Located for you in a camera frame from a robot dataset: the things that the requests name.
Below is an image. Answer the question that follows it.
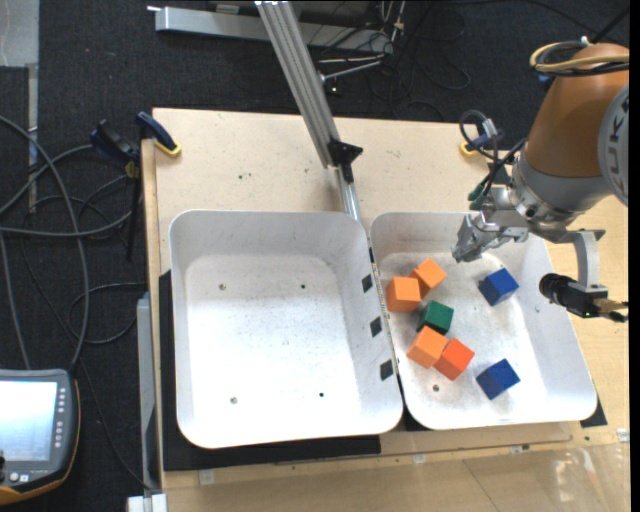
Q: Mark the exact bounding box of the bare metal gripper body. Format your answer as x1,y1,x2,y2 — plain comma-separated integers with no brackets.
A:
478,185,572,243

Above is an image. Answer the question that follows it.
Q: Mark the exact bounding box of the blue cube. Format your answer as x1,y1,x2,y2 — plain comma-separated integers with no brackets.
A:
475,358,522,401
477,267,521,308

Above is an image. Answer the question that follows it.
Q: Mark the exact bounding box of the orange cube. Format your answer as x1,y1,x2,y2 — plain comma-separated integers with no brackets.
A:
433,337,476,382
406,325,449,370
410,257,449,297
384,275,423,315

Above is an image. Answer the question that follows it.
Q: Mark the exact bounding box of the green cube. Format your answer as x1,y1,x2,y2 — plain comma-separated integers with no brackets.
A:
416,299,456,336

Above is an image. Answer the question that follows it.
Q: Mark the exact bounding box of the white plastic tray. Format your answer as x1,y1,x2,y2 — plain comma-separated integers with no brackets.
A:
369,211,600,431
168,208,405,450

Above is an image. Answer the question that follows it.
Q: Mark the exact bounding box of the pale wood board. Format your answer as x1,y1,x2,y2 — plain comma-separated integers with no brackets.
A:
141,107,630,494

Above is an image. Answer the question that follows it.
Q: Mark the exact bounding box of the black cylinder on white bracket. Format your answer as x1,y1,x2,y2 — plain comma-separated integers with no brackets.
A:
538,227,611,320

